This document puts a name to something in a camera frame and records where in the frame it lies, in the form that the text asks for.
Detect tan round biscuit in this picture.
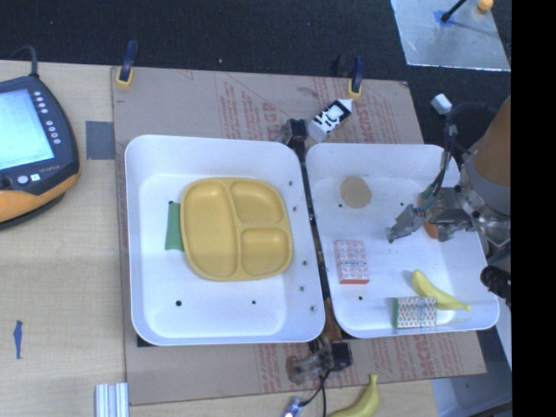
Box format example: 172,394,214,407
339,175,374,210

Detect black block with thin wires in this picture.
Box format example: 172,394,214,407
329,341,353,371
284,118,308,147

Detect orange and white carton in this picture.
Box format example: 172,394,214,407
333,239,371,286

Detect yellow divided plate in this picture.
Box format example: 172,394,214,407
179,176,294,283

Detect orange carrot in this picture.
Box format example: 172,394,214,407
417,192,440,239

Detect black cylinder on white bracket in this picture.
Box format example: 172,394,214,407
479,263,513,308

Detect green and orange patterned carton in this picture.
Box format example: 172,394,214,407
391,295,438,330

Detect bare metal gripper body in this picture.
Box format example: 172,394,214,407
426,187,513,254

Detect yellow banana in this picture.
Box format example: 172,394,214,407
326,373,381,417
410,268,473,313

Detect thin black and white rod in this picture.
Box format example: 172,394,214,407
295,139,339,345

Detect black and white milk carton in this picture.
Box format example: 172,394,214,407
307,97,354,144

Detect brown cardboard board red print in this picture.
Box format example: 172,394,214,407
109,65,488,407

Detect white plastic tray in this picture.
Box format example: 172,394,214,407
123,134,328,348
304,142,501,340

